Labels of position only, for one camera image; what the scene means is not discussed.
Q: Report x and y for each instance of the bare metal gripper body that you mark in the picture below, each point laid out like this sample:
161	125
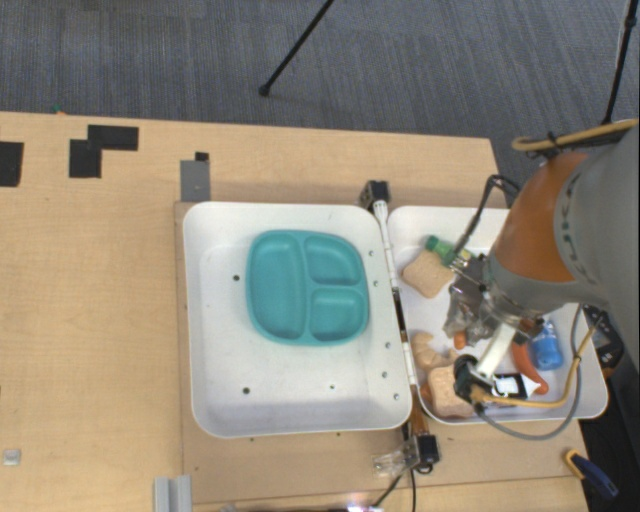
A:
472	282

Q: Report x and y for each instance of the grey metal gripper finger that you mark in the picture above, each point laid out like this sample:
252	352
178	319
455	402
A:
479	327
456	315

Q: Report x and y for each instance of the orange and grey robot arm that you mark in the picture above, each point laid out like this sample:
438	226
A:
545	235

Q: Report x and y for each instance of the orange carrot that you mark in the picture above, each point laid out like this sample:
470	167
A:
460	341

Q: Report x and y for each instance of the beige bread slice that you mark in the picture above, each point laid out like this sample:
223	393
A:
426	277
444	395

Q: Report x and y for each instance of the beige croissant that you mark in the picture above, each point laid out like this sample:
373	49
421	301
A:
425	350

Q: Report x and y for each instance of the green capped bottle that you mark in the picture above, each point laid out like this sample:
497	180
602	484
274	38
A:
437	245

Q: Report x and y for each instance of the orange sausage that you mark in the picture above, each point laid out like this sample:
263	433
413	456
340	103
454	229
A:
525	365

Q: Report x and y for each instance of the blue plastic bottle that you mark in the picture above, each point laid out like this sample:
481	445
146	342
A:
547	350

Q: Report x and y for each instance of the thin black and white rod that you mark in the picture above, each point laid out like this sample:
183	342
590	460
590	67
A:
387	250

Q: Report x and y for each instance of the white plastic tray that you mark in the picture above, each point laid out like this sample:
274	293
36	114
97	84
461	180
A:
280	390
575	400

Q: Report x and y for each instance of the green divided plate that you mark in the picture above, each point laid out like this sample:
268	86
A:
280	290

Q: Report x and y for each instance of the black tripod leg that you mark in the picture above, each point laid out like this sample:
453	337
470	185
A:
295	50
620	60

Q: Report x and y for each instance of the black cylinder on white bracket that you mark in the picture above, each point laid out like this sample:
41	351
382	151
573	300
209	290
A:
492	355

